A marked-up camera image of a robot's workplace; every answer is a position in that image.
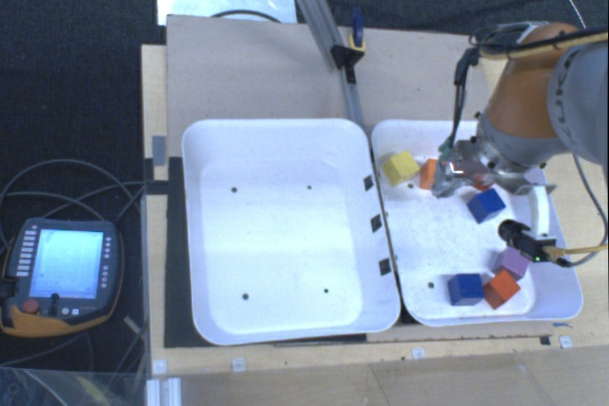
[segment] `controller screen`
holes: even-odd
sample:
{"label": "controller screen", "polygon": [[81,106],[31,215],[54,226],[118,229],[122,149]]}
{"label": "controller screen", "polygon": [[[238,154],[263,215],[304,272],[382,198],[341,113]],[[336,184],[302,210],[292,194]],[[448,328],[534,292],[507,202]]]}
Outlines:
{"label": "controller screen", "polygon": [[29,295],[95,300],[103,232],[42,229]]}

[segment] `dark floor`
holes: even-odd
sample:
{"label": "dark floor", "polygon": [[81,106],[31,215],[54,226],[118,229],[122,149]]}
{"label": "dark floor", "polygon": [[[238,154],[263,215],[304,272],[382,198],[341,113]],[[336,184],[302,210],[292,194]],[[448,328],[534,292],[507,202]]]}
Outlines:
{"label": "dark floor", "polygon": [[[340,24],[348,23],[351,7],[359,6],[365,24],[377,28],[468,33],[520,20],[579,21],[567,0],[329,1]],[[607,25],[607,0],[575,1],[589,27]],[[28,165],[52,158],[87,160],[126,182],[143,179],[139,49],[165,42],[155,6],[156,0],[0,0],[0,186]],[[32,174],[19,188],[78,195],[104,184],[87,171],[57,166]],[[110,199],[98,204],[116,215],[125,202]],[[7,234],[41,209],[37,202],[7,201],[2,210]],[[135,370],[142,345],[124,322],[129,317],[137,326],[145,325],[134,210],[122,231],[128,278],[113,319],[56,353],[14,365]],[[0,336],[0,365],[68,339]],[[129,350],[131,343],[136,345]]]}

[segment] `cube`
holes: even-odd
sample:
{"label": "cube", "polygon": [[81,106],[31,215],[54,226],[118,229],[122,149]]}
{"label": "cube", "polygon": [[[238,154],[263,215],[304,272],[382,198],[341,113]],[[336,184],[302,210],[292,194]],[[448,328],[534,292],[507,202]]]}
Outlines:
{"label": "cube", "polygon": [[473,306],[484,299],[480,274],[458,274],[448,281],[450,304]]}
{"label": "cube", "polygon": [[494,188],[477,194],[467,204],[476,222],[483,223],[494,219],[505,208],[505,203]]}
{"label": "cube", "polygon": [[524,273],[526,273],[528,266],[529,260],[521,254],[520,250],[508,245],[499,254],[493,272],[499,274],[500,271],[505,269],[514,280],[520,280],[524,276]]}
{"label": "cube", "polygon": [[419,172],[419,165],[409,151],[391,156],[383,164],[383,173],[392,186],[411,180]]}
{"label": "cube", "polygon": [[436,164],[437,159],[429,158],[425,161],[425,164],[421,167],[419,187],[421,189],[431,189],[431,185],[434,183],[434,177],[436,176]]}
{"label": "cube", "polygon": [[484,286],[484,297],[491,308],[496,310],[508,302],[521,290],[518,283],[505,269]]}

